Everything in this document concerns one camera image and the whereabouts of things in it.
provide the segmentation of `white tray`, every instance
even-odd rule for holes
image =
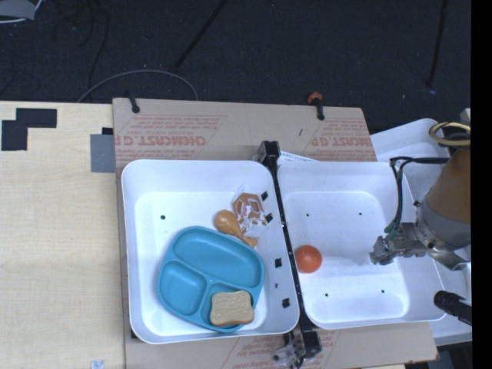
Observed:
[[[214,215],[231,208],[235,192],[244,184],[258,195],[268,193],[264,211],[273,216],[255,247],[264,262],[264,284],[254,321],[238,331],[222,334],[165,309],[158,299],[156,280],[174,236],[193,225],[214,229]],[[299,318],[297,294],[268,169],[254,161],[137,160],[124,169],[121,185],[130,322],[140,339],[164,344],[211,337],[283,334],[295,327]]]
[[[433,302],[443,285],[431,257],[371,263],[376,238],[397,208],[387,162],[289,161],[279,168],[278,180],[293,250],[311,244],[323,256],[318,271],[299,274],[313,323],[338,329],[444,316]],[[403,199],[402,221],[414,221],[406,181]]]

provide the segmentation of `gray cable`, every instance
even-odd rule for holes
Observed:
[[[106,78],[104,81],[100,81],[98,84],[92,86],[89,90],[87,90],[78,100],[77,102],[81,102],[84,98],[86,98],[90,93],[92,93],[96,88],[102,86],[103,84],[105,84],[106,82],[109,82],[109,81],[112,81],[113,79],[116,79],[116,78],[120,78],[122,76],[125,76],[125,75],[131,75],[131,74],[144,74],[144,73],[148,73],[148,72],[154,72],[154,73],[157,73],[157,74],[166,74],[166,75],[170,75],[171,77],[175,77],[177,79],[180,79],[181,81],[183,81],[186,85],[188,85],[190,87],[190,89],[193,91],[193,94],[194,94],[194,98],[196,101],[198,101],[198,93],[196,91],[196,89],[193,87],[193,85],[188,82],[186,79],[184,79],[183,77],[179,76],[179,75],[176,75],[176,74],[173,74],[172,72],[169,72],[169,71],[163,71],[163,70],[132,70],[132,71],[126,71],[126,72],[122,72],[120,74],[117,74],[117,75],[113,75],[112,77],[109,77],[109,78]]]

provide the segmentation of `orange ball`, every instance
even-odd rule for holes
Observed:
[[[305,274],[317,271],[323,261],[320,251],[310,244],[299,246],[294,256],[298,270]]]

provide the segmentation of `red ball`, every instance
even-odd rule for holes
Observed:
[[[317,271],[323,261],[320,251],[310,244],[299,246],[294,256],[298,270],[305,274]]]

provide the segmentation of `toy bread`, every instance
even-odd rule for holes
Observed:
[[[216,327],[249,324],[254,320],[251,296],[247,291],[218,292],[212,295],[210,322]]]

